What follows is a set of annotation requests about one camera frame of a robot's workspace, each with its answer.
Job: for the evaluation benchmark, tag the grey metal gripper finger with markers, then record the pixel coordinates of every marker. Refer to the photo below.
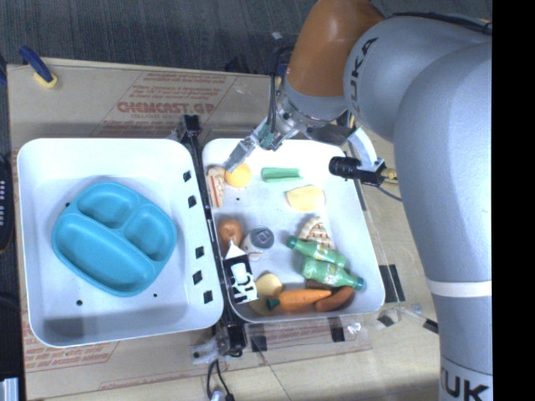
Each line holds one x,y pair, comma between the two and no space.
239,153

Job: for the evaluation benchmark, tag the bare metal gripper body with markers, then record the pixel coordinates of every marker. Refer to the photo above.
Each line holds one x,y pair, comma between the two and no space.
287,120

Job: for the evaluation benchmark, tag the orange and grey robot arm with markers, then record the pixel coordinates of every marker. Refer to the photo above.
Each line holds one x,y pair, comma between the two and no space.
443,140

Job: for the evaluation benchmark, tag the yellow ball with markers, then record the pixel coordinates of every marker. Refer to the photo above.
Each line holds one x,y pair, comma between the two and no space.
241,177

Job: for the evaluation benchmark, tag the green bean pod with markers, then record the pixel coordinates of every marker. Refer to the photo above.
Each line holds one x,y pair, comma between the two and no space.
280,174

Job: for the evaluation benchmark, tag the white plastic tray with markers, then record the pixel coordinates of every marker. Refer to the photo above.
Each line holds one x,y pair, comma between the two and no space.
271,207
104,157

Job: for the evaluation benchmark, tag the thin black and white rod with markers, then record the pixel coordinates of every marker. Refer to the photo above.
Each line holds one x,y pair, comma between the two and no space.
209,224

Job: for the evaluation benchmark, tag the small can with grey lid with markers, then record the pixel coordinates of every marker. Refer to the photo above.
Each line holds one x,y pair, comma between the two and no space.
261,238

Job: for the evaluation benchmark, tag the pizza slice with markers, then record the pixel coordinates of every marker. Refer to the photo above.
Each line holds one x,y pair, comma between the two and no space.
314,229

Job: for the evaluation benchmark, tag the black and white milk carton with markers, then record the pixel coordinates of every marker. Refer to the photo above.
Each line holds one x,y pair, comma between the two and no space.
241,278

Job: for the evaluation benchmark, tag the green bottle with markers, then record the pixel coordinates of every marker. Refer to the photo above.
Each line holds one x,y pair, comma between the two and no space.
319,251
330,274

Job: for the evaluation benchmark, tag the pale yellow round biscuit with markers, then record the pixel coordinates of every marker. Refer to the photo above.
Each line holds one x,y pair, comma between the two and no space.
268,285

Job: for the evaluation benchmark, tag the orange carrot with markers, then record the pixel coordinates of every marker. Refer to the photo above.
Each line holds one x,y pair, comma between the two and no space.
303,299

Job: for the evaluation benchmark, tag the blue divided plate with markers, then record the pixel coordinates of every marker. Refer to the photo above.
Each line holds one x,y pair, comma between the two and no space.
108,245

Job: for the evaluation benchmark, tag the brown sausage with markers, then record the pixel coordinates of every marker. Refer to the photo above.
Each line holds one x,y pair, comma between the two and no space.
334,300

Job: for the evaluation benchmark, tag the brown cardboard board red print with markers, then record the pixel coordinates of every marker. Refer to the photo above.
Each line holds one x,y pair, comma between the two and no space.
125,370

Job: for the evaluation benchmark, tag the black cylinder on white bracket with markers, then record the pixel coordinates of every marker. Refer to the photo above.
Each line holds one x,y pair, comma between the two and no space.
350,167

